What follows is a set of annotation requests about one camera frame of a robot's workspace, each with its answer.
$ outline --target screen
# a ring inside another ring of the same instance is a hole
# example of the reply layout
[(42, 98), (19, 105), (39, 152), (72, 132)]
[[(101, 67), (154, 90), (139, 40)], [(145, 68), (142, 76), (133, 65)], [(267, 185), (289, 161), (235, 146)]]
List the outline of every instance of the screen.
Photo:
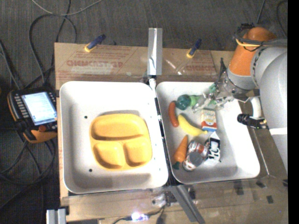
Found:
[(36, 126), (57, 120), (57, 112), (47, 92), (22, 95), (21, 97)]

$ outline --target carrot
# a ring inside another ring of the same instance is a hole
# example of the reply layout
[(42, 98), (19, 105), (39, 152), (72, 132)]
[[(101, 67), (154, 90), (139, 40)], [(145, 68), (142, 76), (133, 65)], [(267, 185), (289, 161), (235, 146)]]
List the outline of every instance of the carrot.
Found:
[(184, 159), (186, 158), (187, 147), (188, 147), (188, 135), (185, 135), (181, 143), (179, 144), (176, 152), (173, 155), (173, 159), (176, 162), (172, 166), (174, 169), (178, 169), (179, 164), (183, 162)]
[(173, 127), (178, 127), (178, 118), (176, 116), (176, 103), (170, 102), (168, 107), (168, 116)]

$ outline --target toy banana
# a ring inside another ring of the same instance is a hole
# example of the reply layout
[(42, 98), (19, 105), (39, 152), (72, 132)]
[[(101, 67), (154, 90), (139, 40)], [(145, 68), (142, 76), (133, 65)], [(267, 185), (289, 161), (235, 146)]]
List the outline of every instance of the toy banana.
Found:
[(189, 122), (185, 119), (185, 117), (183, 115), (178, 115), (178, 123), (180, 125), (180, 127), (182, 127), (182, 129), (190, 135), (193, 136), (198, 136), (200, 134), (206, 134), (207, 131), (203, 131), (197, 127), (194, 127), (192, 125), (189, 124)]

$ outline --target yellow tray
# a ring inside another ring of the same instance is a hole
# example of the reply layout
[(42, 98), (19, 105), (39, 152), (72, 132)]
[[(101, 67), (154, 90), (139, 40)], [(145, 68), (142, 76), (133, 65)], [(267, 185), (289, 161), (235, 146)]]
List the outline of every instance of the yellow tray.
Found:
[(106, 170), (128, 170), (151, 160), (152, 147), (146, 123), (134, 114), (108, 114), (90, 125), (93, 156)]

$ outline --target blue and yellow clamp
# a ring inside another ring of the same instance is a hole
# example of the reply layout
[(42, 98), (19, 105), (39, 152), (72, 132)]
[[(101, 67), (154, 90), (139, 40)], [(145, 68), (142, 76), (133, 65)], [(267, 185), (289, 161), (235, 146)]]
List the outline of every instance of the blue and yellow clamp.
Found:
[(200, 45), (201, 45), (201, 39), (199, 38), (196, 41), (195, 45), (191, 49), (188, 50), (187, 57), (188, 58), (193, 58), (194, 55), (195, 55), (196, 50), (200, 47)]
[(85, 51), (91, 52), (93, 49), (95, 49), (96, 45), (101, 44), (102, 41), (105, 40), (105, 38), (106, 38), (106, 36), (104, 34), (98, 36), (92, 42), (90, 42), (86, 46), (84, 46)]

